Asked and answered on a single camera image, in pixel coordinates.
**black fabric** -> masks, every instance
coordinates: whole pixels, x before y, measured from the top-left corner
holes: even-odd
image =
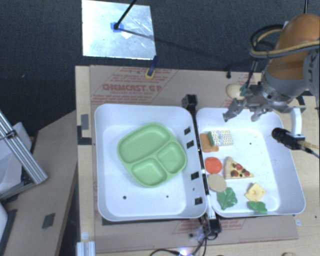
[[[130,0],[109,1],[127,3]],[[248,71],[251,34],[304,11],[304,0],[138,0],[149,5],[157,67]],[[320,1],[308,13],[320,15]],[[75,110],[75,66],[148,67],[82,56],[80,0],[0,1],[0,109],[29,134]]]

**beige round patty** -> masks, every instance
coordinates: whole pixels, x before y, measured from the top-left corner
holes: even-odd
[[[219,174],[210,174],[207,179],[209,188],[213,191],[222,192],[227,188],[225,178]]]

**divided green plate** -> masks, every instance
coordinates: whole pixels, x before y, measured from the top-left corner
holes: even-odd
[[[162,124],[148,123],[130,132],[117,145],[124,167],[141,185],[157,187],[182,171],[187,155]]]

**yellow cheese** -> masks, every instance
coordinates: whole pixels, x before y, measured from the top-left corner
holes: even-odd
[[[265,193],[266,191],[262,187],[260,187],[258,183],[254,183],[244,194],[244,196],[248,198],[249,201],[258,202],[259,199],[265,195]]]

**pizza slice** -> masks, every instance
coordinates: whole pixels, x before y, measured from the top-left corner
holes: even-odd
[[[254,175],[243,168],[243,166],[228,156],[224,163],[224,178],[226,179],[242,179],[251,178]]]

